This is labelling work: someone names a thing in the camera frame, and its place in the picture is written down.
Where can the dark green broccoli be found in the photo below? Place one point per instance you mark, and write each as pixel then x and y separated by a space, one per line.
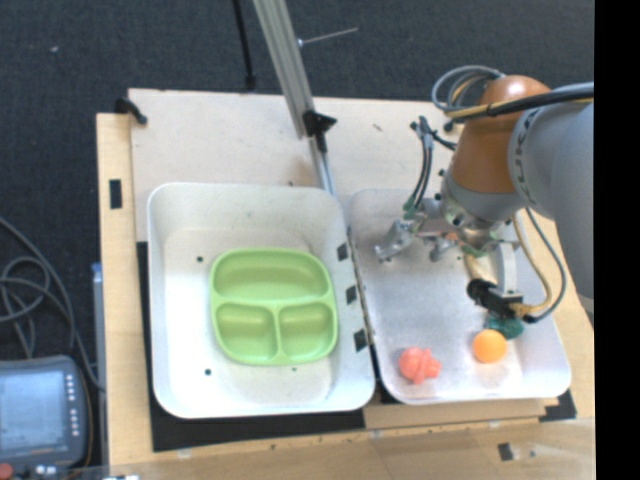
pixel 510 328

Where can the black cylinder on white bracket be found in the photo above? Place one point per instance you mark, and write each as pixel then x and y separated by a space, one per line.
pixel 492 295

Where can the black block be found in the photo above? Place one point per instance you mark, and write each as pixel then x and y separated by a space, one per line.
pixel 316 122

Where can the orange ball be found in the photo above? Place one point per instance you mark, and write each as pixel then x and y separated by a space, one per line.
pixel 490 346

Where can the pink lumpy toy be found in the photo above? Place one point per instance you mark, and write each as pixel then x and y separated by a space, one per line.
pixel 417 364

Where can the pale wood board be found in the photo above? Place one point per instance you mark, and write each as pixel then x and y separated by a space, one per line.
pixel 210 143

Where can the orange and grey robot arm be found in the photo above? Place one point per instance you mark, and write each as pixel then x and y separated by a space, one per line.
pixel 500 158

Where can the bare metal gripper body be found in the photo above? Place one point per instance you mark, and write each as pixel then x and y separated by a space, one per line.
pixel 447 220

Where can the white plastic tray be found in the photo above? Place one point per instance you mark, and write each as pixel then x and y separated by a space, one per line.
pixel 185 288
pixel 425 303

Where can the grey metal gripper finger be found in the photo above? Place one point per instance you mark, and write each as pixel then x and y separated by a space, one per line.
pixel 395 240
pixel 441 250

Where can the green divided plate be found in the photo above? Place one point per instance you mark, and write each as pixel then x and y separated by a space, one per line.
pixel 272 308

